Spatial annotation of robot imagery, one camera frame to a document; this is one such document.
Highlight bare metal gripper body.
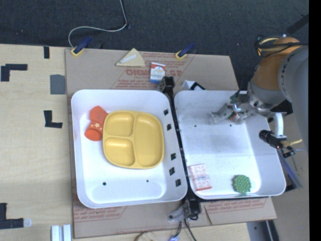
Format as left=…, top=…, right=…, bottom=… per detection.
left=230, top=91, right=273, bottom=122

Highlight white plastic tray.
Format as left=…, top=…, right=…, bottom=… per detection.
left=70, top=89, right=189, bottom=209
left=173, top=89, right=287, bottom=200

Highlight thin black rod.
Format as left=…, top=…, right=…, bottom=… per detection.
left=165, top=89, right=194, bottom=203

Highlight green grapes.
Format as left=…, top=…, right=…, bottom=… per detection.
left=231, top=174, right=252, bottom=195

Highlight pink patterned packet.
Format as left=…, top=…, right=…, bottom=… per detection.
left=188, top=163, right=213, bottom=192

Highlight red white blue carton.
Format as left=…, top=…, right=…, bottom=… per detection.
left=149, top=62, right=167, bottom=84

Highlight yellow divided plate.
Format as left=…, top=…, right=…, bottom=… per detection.
left=102, top=110, right=166, bottom=170

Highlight yellow pizza slice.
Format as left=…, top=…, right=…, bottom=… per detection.
left=115, top=47, right=146, bottom=68

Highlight orange packet with yellow stars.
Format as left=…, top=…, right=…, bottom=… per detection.
left=84, top=105, right=109, bottom=142

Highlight brown cardboard board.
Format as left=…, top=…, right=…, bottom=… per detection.
left=64, top=47, right=278, bottom=239

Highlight black cylinder on white bracket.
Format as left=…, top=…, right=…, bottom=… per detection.
left=258, top=111, right=288, bottom=150

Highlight black block with wires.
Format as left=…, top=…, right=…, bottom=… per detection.
left=161, top=76, right=176, bottom=94
left=185, top=199, right=202, bottom=217

